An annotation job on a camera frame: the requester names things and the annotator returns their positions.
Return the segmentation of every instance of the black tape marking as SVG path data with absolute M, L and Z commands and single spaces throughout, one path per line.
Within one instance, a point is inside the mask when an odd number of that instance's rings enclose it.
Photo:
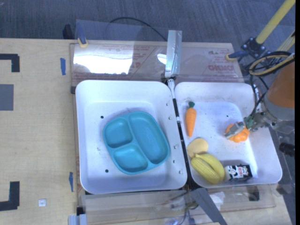
M 11 60 L 11 72 L 20 72 L 20 57 L 15 53 L 0 53 L 0 60 Z
M 72 94 L 75 94 L 76 86 L 72 86 L 70 91 L 71 91 Z
M 0 202 L 0 211 L 16 210 L 20 206 L 20 182 L 10 182 L 8 201 Z

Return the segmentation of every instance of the blue divided plate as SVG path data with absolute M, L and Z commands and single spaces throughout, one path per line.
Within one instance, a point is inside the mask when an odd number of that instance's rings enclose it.
M 129 112 L 103 128 L 104 143 L 118 167 L 126 174 L 139 174 L 164 163 L 170 154 L 165 134 L 147 112 Z

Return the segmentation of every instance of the orange object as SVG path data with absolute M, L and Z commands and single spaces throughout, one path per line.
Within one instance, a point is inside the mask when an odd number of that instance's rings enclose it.
M 295 62 L 279 71 L 266 95 L 277 106 L 295 108 Z
M 186 125 L 187 125 L 187 134 L 189 137 L 191 137 L 193 135 L 193 131 L 195 127 L 197 112 L 194 108 L 195 105 L 194 102 L 189 102 L 188 105 L 189 108 L 187 109 L 187 113 L 186 113 Z
M 227 128 L 226 128 L 226 132 L 229 131 L 229 129 L 233 126 L 233 124 L 230 124 Z M 243 130 L 241 130 L 238 134 L 228 138 L 231 141 L 234 141 L 235 143 L 239 143 L 239 142 L 243 142 L 245 140 L 247 140 L 248 136 L 249 136 L 250 132 L 249 130 L 246 128 L 246 126 L 244 127 Z

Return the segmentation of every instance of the toy banana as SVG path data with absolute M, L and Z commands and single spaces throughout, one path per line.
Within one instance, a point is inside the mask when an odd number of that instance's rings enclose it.
M 191 165 L 212 184 L 217 184 L 224 179 L 224 167 L 212 154 L 195 154 L 195 157 L 191 160 Z

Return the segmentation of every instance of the toy carrot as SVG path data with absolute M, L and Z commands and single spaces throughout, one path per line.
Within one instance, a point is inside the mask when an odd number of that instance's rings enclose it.
M 187 113 L 186 113 L 186 125 L 187 125 L 187 134 L 189 137 L 191 137 L 194 131 L 197 112 L 194 108 L 195 106 L 194 102 L 189 102 L 188 106 L 189 108 L 187 109 Z

